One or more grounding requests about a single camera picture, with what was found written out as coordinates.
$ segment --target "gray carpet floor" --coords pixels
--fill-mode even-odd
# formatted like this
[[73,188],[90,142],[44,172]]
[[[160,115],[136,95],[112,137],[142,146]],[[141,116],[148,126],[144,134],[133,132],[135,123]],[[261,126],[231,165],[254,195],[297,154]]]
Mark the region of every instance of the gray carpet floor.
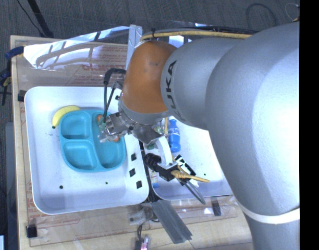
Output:
[[[19,0],[40,29],[27,0]],[[152,28],[184,26],[181,22],[219,27],[264,30],[298,17],[300,0],[36,0],[55,38],[137,24],[144,32]],[[0,72],[10,35],[39,36],[17,0],[0,0]],[[12,121],[11,97],[2,106],[0,94],[0,234],[6,235],[5,125]]]

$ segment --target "blue bottle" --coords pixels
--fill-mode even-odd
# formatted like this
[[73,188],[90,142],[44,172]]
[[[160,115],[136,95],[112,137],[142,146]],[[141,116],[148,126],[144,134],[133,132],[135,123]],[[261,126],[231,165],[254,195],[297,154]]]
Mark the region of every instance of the blue bottle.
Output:
[[179,128],[177,127],[177,120],[171,119],[170,128],[168,130],[169,134],[169,147],[172,153],[176,153],[180,151],[180,132]]

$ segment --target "blue divided plate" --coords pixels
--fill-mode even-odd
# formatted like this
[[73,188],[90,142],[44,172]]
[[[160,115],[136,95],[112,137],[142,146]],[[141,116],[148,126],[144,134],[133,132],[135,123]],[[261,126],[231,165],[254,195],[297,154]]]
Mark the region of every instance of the blue divided plate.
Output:
[[126,159],[125,140],[101,143],[98,139],[98,110],[77,110],[60,121],[59,137],[66,164],[76,171],[98,172],[118,168]]

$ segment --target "black pole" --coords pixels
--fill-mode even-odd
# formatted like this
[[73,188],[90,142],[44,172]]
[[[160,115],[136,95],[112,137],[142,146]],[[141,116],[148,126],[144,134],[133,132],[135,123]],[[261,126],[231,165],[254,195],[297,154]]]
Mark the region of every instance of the black pole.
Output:
[[53,38],[54,37],[53,32],[50,31],[50,29],[48,28],[46,21],[45,21],[43,15],[41,14],[40,9],[39,9],[36,1],[35,0],[28,0],[28,2],[31,6],[31,9],[32,9],[39,25],[41,26],[41,28],[43,30],[44,35],[48,38]]

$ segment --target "yellow banana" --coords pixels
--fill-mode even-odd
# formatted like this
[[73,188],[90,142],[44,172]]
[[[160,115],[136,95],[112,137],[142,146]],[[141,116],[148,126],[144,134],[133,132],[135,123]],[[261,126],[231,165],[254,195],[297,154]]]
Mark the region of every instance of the yellow banana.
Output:
[[78,106],[64,106],[60,108],[57,112],[55,112],[53,118],[52,118],[52,128],[55,129],[59,123],[61,118],[68,112],[80,110]]

